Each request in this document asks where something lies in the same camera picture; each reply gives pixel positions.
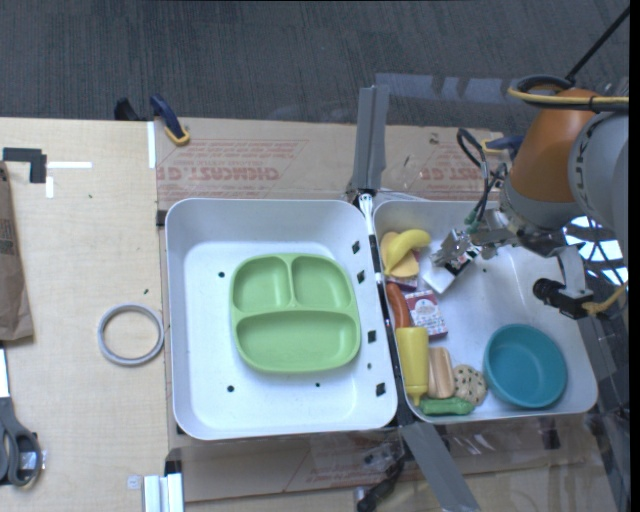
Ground green divided plate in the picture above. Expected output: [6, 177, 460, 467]
[229, 252, 363, 375]

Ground brown cardboard board red print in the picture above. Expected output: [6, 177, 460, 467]
[154, 117, 624, 504]

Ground tan hot dog bun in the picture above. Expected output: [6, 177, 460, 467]
[426, 345, 457, 400]

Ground chocolate chip biscuit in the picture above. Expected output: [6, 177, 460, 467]
[451, 363, 489, 407]

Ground grey handled scissors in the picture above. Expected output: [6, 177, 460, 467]
[0, 344, 44, 488]

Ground white tape roll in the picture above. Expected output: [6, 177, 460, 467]
[96, 302, 166, 367]

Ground blue bowl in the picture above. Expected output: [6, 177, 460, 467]
[482, 322, 569, 411]

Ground yellow mustard bottle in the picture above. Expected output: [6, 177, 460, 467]
[395, 326, 431, 407]

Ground yellow banana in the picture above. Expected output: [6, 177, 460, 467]
[386, 228, 433, 272]

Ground red sausage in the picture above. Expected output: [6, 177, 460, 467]
[385, 281, 413, 330]

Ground white plastic tray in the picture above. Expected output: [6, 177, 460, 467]
[371, 198, 600, 426]
[164, 197, 400, 442]

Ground brown paper bag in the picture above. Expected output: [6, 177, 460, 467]
[0, 159, 36, 343]

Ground red and white carton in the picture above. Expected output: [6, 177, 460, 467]
[403, 289, 450, 342]

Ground white packet with black print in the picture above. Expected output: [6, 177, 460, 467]
[420, 248, 477, 295]

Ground black cylinder on white bracket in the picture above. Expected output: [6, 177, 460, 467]
[532, 244, 596, 321]

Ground green pickle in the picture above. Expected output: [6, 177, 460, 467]
[418, 395, 477, 418]

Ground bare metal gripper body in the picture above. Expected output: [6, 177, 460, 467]
[469, 208, 567, 259]

